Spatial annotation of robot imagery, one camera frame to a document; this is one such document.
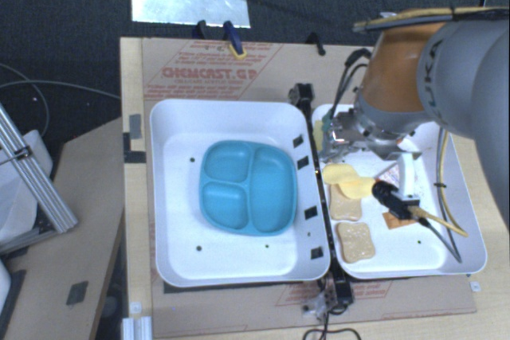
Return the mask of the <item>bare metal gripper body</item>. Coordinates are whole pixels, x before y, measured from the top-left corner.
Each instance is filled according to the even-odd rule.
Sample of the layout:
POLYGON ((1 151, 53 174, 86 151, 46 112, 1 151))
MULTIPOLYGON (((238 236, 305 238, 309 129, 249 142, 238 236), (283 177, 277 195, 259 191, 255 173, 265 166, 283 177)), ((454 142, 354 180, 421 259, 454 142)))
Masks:
POLYGON ((403 135, 385 131, 360 110, 331 110, 322 118, 320 159, 339 162, 349 154, 369 150, 382 160, 396 160, 403 135))

